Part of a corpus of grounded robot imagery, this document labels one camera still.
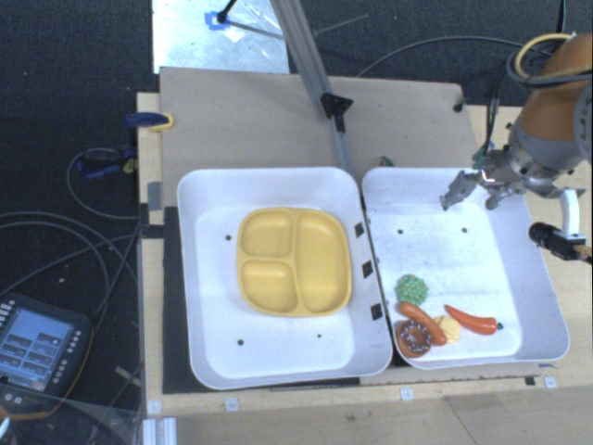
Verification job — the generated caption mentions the pale yellow bread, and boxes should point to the pale yellow bread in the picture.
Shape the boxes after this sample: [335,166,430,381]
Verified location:
[433,314,462,345]

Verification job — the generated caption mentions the green grapes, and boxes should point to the green grapes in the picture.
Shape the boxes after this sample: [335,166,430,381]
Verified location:
[394,273,430,307]

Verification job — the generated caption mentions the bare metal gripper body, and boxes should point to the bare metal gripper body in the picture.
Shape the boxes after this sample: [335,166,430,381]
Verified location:
[472,146,561,198]

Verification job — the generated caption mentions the yellow divided plate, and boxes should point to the yellow divided plate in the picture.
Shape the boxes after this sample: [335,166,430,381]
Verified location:
[235,207,354,319]

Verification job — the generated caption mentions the black cylinder on white bracket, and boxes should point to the black cylinder on white bracket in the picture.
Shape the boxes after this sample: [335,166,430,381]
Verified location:
[528,187,587,261]

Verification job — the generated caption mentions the white plastic tray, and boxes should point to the white plastic tray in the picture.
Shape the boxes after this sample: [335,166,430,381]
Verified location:
[360,166,572,371]
[176,166,395,391]

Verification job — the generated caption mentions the orange carrot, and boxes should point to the orange carrot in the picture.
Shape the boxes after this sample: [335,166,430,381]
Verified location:
[443,303,505,337]

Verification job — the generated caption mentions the orange-brown sausage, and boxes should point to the orange-brown sausage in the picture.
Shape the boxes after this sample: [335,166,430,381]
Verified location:
[398,301,448,348]

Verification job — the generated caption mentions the brown doughnut with sprinkles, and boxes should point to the brown doughnut with sprinkles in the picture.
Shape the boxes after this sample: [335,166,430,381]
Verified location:
[394,319,434,361]

